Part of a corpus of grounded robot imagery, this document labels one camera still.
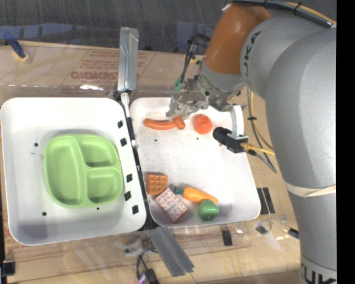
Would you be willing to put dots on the green divided plate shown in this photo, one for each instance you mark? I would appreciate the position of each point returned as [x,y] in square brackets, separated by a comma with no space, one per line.
[83,170]

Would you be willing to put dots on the orange round toy fruit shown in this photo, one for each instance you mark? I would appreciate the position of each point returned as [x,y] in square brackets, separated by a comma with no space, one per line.
[203,124]

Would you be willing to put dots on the black cylinder on white bracket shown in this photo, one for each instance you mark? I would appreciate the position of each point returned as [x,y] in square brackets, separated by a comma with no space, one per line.
[228,138]

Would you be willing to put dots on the white plastic tray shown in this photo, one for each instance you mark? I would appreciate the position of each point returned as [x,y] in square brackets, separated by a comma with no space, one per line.
[192,164]
[23,173]

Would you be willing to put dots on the green bell pepper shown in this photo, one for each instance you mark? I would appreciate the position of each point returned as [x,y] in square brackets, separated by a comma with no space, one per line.
[208,210]

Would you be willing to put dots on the white and orange carton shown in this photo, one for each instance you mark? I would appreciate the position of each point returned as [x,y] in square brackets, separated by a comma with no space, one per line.
[171,205]

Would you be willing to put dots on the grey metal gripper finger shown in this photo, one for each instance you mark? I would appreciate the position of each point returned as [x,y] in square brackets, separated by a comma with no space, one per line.
[174,109]
[188,112]

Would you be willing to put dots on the orange waffle biscuit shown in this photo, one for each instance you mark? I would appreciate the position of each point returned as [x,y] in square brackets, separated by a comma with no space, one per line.
[156,183]

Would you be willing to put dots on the brown cardboard board red print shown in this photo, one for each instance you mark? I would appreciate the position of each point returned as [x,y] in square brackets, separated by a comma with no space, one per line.
[77,67]

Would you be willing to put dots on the orange sausage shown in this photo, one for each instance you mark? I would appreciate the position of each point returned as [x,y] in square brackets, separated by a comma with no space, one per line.
[159,124]

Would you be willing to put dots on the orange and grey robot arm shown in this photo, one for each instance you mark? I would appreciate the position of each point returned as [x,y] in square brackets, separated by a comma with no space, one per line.
[298,99]

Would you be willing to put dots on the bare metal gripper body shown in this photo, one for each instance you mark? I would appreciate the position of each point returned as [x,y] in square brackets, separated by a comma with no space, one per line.
[195,92]

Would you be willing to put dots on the orange carrot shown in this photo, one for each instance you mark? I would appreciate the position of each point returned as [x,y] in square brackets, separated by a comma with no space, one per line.
[196,195]

